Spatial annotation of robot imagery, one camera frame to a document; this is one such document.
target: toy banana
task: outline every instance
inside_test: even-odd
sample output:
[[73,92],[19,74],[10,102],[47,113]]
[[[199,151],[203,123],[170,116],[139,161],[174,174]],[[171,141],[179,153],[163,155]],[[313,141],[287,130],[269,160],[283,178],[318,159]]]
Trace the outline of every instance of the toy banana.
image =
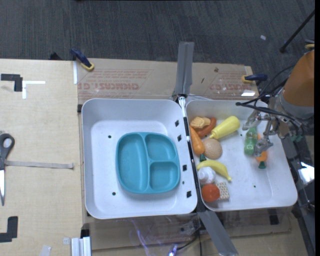
[[200,162],[197,166],[196,169],[199,170],[202,167],[211,167],[216,173],[224,176],[228,181],[231,181],[231,177],[228,174],[227,167],[218,161],[215,160],[205,160]]

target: orange object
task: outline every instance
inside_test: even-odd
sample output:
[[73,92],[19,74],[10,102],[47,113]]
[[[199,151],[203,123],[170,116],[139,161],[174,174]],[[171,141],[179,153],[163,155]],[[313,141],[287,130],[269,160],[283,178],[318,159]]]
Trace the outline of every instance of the orange object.
[[205,202],[210,203],[219,199],[220,190],[217,185],[209,183],[201,188],[201,196]]
[[267,160],[267,151],[262,151],[260,156],[255,158],[258,162],[264,162]]
[[315,51],[304,54],[295,64],[282,89],[283,98],[300,107],[315,106]]
[[[267,160],[267,151],[262,151],[261,152],[261,155],[260,156],[257,156],[256,158],[255,158],[258,162],[265,162],[266,160]],[[264,167],[264,163],[262,164],[262,165],[260,165],[260,168],[261,169],[264,169],[265,167]]]
[[201,155],[205,152],[205,146],[201,141],[201,138],[197,134],[194,128],[192,128],[189,125],[189,131],[190,131],[190,140],[192,145],[192,150],[195,154]]
[[202,129],[196,129],[196,133],[199,135],[200,138],[202,138],[208,135],[211,132],[211,130],[215,128],[216,123],[217,123],[217,119],[215,117],[212,117],[210,118],[210,124],[203,127]]

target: yellow bottle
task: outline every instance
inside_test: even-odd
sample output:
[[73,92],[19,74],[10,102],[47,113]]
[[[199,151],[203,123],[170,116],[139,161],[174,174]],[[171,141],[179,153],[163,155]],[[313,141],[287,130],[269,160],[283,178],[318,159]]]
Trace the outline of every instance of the yellow bottle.
[[236,130],[238,130],[239,127],[239,119],[234,115],[229,116],[227,119],[222,121],[220,124],[218,124],[215,128],[211,130],[210,138],[218,140],[224,136],[227,136],[235,132]]

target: blade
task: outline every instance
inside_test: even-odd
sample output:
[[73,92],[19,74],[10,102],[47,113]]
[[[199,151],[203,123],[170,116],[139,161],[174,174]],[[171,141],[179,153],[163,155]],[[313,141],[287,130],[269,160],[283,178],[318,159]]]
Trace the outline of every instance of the blade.
[[230,240],[224,226],[222,226],[217,214],[211,210],[198,211],[197,214],[203,222],[206,231],[219,252],[219,255],[238,255],[234,244]]
[[174,95],[188,95],[190,92],[194,46],[194,42],[179,43]]
[[5,170],[0,170],[0,196],[1,196],[1,204],[5,205]]

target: green bottle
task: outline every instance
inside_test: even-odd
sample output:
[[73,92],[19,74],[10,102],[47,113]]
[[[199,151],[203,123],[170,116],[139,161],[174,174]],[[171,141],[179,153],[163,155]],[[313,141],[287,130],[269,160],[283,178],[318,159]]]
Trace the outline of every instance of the green bottle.
[[245,134],[244,153],[252,156],[255,152],[255,145],[258,141],[258,133],[256,127],[251,127]]

